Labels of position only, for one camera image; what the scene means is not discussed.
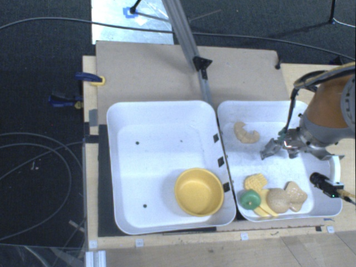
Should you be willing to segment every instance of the yellow bowl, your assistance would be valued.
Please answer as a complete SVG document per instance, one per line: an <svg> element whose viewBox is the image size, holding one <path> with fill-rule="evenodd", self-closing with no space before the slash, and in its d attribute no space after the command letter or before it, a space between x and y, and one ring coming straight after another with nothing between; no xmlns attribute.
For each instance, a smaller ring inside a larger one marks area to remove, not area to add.
<svg viewBox="0 0 356 267"><path fill-rule="evenodd" d="M177 178L174 193L179 206L193 216L216 213L224 201L224 190L219 178L202 168L185 170Z"/></svg>

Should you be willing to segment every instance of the yellow clamp pad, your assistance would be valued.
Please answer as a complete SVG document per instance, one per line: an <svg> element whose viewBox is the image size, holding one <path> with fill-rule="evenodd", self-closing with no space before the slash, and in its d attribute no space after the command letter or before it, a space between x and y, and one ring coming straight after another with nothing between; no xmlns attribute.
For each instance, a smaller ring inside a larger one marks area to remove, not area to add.
<svg viewBox="0 0 356 267"><path fill-rule="evenodd" d="M105 84L105 77L99 76L101 78L101 82L90 82L92 86L103 86Z"/></svg>

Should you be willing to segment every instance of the black bracket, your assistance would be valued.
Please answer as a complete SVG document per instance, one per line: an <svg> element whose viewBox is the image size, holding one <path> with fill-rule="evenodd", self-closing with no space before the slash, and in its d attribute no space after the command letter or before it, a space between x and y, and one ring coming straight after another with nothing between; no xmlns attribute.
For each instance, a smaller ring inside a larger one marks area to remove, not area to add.
<svg viewBox="0 0 356 267"><path fill-rule="evenodd" d="M202 58L200 56L195 56L193 57L193 63L195 66L195 69L197 71L201 71L202 78L207 80L207 73L206 69L211 65L212 60L207 60L206 58Z"/></svg>

